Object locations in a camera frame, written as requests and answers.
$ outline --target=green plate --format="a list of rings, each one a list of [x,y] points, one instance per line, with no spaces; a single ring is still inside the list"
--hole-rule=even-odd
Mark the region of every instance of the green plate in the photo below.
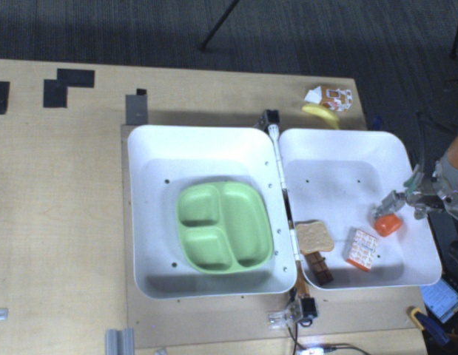
[[[261,196],[236,182],[198,184],[176,203],[178,236],[189,264],[205,274],[231,274],[263,265],[272,230]]]

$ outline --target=robotic hand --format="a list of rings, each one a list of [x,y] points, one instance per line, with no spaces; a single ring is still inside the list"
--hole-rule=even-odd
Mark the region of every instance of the robotic hand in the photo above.
[[[458,220],[458,136],[437,161],[432,177],[427,177],[422,167],[416,166],[404,187],[404,192],[391,191],[374,209],[375,220],[397,212],[405,204],[414,207],[418,220],[429,212],[444,210]]]

